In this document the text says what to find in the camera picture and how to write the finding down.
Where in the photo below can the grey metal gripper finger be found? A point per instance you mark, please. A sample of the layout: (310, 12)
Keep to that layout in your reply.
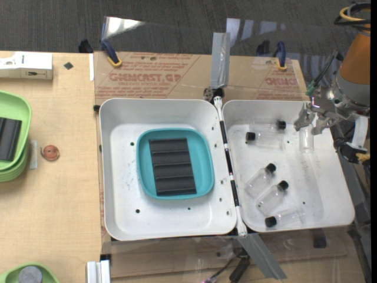
(303, 117)
(321, 123)

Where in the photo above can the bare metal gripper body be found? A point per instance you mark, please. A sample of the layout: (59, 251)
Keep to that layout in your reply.
(330, 105)

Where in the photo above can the clear plastic bottle without cap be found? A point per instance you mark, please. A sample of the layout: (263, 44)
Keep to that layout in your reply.
(306, 140)

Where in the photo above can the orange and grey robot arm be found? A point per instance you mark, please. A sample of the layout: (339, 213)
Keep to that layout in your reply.
(355, 66)

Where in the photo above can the clear plastic bottle black cap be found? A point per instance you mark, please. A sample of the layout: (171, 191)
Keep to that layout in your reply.
(250, 136)
(272, 197)
(279, 125)
(260, 179)
(271, 221)

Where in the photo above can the white plastic tray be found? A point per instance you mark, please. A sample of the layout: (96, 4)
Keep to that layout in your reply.
(123, 217)
(324, 193)

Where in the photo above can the brown cardboard board red print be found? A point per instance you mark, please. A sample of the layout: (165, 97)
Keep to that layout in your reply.
(182, 72)

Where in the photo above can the black ribbed insert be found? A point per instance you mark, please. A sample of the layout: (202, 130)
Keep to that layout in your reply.
(172, 167)
(9, 138)

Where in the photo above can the teal plate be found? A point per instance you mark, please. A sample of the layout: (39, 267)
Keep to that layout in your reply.
(143, 164)

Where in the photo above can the red round disc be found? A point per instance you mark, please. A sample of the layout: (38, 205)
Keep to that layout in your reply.
(50, 152)

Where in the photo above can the small clear plastic tube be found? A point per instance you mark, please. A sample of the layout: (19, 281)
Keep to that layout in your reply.
(33, 155)

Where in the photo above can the white cardboard box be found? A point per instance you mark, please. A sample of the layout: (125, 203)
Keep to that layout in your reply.
(32, 62)

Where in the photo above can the stack of green plates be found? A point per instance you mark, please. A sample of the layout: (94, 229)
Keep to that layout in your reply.
(17, 108)

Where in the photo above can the green plate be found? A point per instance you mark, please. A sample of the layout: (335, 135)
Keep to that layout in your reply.
(48, 276)

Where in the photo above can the grey round can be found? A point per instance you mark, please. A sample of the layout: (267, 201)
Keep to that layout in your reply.
(30, 275)

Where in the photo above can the black cylinder on white bracket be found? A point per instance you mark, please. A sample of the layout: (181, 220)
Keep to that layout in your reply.
(350, 152)

